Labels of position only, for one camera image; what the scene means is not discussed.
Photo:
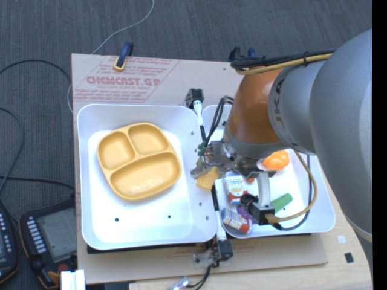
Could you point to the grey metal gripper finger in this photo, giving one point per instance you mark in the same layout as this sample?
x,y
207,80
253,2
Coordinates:
x,y
220,169
199,170

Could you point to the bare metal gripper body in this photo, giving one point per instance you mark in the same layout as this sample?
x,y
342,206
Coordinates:
x,y
223,157

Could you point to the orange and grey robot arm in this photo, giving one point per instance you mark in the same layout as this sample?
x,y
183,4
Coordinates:
x,y
302,101

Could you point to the white and red carton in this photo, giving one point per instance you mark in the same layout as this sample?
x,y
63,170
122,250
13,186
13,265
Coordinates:
x,y
235,187

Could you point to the thin black and white rod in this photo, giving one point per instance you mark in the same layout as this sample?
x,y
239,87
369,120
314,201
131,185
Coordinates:
x,y
216,204

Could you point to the purple toy grapes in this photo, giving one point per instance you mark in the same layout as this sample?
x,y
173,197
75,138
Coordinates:
x,y
243,212

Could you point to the orange toy croissant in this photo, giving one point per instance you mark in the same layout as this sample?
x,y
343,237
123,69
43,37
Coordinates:
x,y
276,161

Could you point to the white and orange carton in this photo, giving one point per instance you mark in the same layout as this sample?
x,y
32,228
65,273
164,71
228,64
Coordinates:
x,y
236,220

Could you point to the yellow divided plate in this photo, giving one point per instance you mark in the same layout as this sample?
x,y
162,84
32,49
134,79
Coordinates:
x,y
142,174

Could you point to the green cylinder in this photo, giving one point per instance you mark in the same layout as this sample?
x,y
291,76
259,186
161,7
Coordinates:
x,y
282,201

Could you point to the white plastic tray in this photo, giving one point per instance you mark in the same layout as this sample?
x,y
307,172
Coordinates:
x,y
305,204
145,222

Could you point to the brown cardboard board red print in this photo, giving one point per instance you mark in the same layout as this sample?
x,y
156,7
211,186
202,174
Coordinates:
x,y
169,83

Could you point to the black cylinder on white bracket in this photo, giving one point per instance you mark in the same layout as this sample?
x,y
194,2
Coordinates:
x,y
262,212

